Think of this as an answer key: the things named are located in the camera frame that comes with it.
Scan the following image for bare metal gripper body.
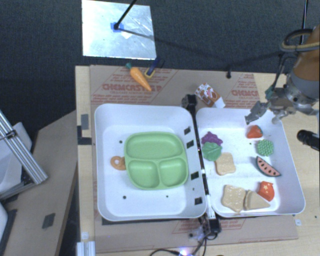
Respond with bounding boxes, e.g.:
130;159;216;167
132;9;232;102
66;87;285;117
267;86;320;116

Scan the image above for red strawberry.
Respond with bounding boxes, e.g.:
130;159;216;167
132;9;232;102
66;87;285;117
246;124;264;139

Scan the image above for green round dotted piece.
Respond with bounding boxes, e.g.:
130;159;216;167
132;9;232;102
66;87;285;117
256;139;275;157

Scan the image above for white and orange carton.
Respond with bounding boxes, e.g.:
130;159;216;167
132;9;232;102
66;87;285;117
194;82;226;109

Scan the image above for purple grapes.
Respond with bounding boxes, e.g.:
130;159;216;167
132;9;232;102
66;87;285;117
201;131;224;146

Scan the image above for red watermelon slice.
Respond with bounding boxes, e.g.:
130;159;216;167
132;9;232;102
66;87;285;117
255;156;282;178

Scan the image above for green lettuce leaf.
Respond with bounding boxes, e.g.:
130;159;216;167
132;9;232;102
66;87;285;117
201;141;223;161

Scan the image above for beige bread slice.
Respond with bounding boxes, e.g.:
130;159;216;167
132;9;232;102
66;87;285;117
214;152;237;176

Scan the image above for white plastic tray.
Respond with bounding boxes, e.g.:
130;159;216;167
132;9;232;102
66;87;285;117
94;103;209;222
195;107;307;218

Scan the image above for thin black and white rod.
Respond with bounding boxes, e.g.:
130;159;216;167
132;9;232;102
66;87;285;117
188;103;216;219

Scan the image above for beige triangular sandwich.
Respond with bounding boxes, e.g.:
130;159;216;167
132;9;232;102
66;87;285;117
243;189;271;212

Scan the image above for beige toast slice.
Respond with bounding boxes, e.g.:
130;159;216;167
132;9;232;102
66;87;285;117
220;184;247;213

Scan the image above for brown cardboard board red print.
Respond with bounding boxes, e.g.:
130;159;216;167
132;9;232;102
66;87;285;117
89;64;300;254

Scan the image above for green divided plate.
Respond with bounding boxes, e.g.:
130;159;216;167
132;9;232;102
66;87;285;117
123;131;190;191

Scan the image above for orange carrot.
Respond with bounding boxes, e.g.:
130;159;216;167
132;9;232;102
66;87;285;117
125;62;153;92

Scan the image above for orange pretzel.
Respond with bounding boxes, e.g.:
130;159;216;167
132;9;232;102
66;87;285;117
110;155;127;171

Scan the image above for black cylinder on white bracket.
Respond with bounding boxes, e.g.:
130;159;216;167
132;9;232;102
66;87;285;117
296;129;320;151

